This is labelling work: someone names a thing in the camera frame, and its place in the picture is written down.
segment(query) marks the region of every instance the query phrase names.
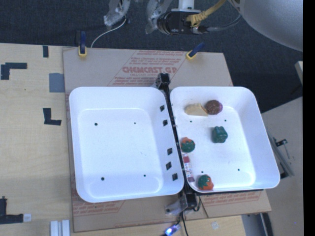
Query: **toy food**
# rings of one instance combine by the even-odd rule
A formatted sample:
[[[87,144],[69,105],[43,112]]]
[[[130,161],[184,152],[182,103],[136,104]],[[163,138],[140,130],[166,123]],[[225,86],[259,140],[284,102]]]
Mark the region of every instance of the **toy food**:
[[[222,126],[221,127],[216,126],[212,130],[212,141],[214,143],[224,143],[225,140],[227,139],[227,136],[228,136],[227,132]]]
[[[205,109],[210,115],[217,115],[223,109],[223,105],[217,100],[210,100],[206,103]]]
[[[200,103],[190,104],[186,106],[185,113],[190,116],[208,116],[207,111]]]
[[[211,177],[209,177],[207,174],[201,175],[198,179],[198,188],[200,190],[212,190],[214,187]]]
[[[195,142],[188,137],[182,138],[181,149],[182,152],[192,152],[195,149]]]

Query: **white cable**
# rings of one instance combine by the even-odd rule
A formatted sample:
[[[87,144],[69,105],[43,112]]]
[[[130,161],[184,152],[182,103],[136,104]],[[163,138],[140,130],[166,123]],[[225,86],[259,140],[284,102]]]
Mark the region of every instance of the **white cable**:
[[[100,37],[104,36],[104,35],[107,34],[107,33],[110,33],[111,31],[114,31],[114,30],[119,29],[121,26],[123,26],[123,25],[125,24],[126,20],[127,20],[127,17],[125,17],[125,20],[124,20],[119,26],[117,26],[116,28],[113,28],[113,29],[111,29],[111,30],[108,30],[108,31],[102,33],[100,36],[98,36],[98,37],[92,42],[91,48],[93,47],[93,45],[95,44],[95,42],[96,42]]]

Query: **white tray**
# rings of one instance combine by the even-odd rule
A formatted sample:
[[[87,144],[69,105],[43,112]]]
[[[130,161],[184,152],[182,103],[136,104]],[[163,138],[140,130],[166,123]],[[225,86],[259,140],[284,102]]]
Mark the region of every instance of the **white tray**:
[[[189,116],[188,104],[216,99],[216,116]],[[179,139],[196,143],[187,153],[196,192],[216,193],[273,188],[278,167],[251,91],[240,87],[179,87],[170,100]],[[149,87],[85,87],[70,94],[76,189],[87,202],[106,202],[172,195],[184,176],[163,93]],[[211,130],[223,126],[228,138],[211,140]],[[208,174],[211,191],[197,187]]]
[[[207,117],[184,112],[189,104],[205,105],[218,100],[223,110]],[[273,188],[280,181],[254,94],[242,87],[179,87],[170,95],[179,140],[188,137],[195,149],[187,153],[195,181],[189,185],[197,192],[228,192]],[[214,143],[211,131],[223,126],[228,137]],[[199,176],[207,174],[214,184],[212,191],[200,190]]]
[[[96,203],[181,191],[184,176],[161,91],[76,88],[69,102],[82,199]]]

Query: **black fabric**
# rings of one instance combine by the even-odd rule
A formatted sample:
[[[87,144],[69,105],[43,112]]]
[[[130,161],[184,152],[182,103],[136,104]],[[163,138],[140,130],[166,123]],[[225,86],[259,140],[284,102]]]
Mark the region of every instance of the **black fabric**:
[[[282,46],[252,29],[243,19],[233,28],[198,36],[146,35],[146,5],[131,1],[128,24],[101,37],[96,48],[189,51],[201,42],[204,52],[224,53],[235,86],[250,89],[261,112],[302,96],[295,63],[303,53]],[[195,0],[205,10],[219,0]],[[107,31],[103,16],[109,0],[0,0],[0,42],[76,46],[77,31],[86,32],[86,45]],[[177,7],[174,0],[172,7]],[[225,3],[204,24],[226,25],[237,11]]]

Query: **brown cardboard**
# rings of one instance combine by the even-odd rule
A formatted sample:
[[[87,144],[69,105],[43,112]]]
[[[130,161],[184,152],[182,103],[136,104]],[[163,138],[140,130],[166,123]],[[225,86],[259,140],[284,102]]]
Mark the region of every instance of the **brown cardboard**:
[[[77,87],[152,86],[159,73],[170,75],[170,89],[180,86],[232,86],[225,58],[220,53],[198,53],[187,60],[185,52],[88,49],[79,57],[77,48],[64,48],[63,68],[66,94],[73,226],[75,232],[174,222],[164,206],[177,195],[91,204],[84,202],[75,188],[73,150],[68,97]],[[213,198],[221,202],[213,203]],[[215,194],[201,197],[204,205],[190,212],[187,220],[270,211],[265,191]]]

